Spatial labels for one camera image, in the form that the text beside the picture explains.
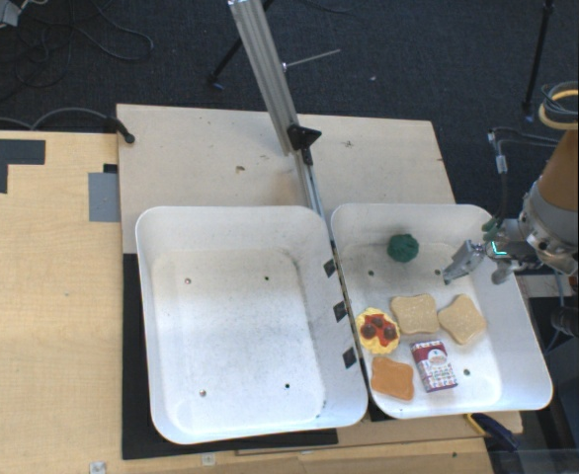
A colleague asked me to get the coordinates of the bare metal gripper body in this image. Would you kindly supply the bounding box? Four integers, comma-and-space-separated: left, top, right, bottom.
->
484, 218, 579, 277

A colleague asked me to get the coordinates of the pale bread slice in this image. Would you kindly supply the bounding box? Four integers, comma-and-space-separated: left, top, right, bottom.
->
388, 292, 441, 337
437, 293, 488, 347

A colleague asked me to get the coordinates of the green broccoli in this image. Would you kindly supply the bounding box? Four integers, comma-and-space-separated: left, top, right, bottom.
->
386, 232, 421, 265

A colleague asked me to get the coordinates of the white plastic tray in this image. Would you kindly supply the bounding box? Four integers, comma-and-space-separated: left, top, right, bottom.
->
134, 204, 371, 446
329, 201, 554, 421

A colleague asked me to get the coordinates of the red and white carton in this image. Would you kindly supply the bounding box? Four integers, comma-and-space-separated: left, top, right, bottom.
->
409, 339, 459, 394

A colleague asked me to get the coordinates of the yellow tart with red sauce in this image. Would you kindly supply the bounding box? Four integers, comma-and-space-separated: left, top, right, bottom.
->
354, 306, 401, 356

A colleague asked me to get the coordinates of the orange-brown toast slice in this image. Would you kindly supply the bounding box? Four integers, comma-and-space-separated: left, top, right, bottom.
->
370, 355, 416, 402

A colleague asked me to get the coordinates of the pale wood flat board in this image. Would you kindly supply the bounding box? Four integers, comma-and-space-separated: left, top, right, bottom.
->
116, 103, 525, 457

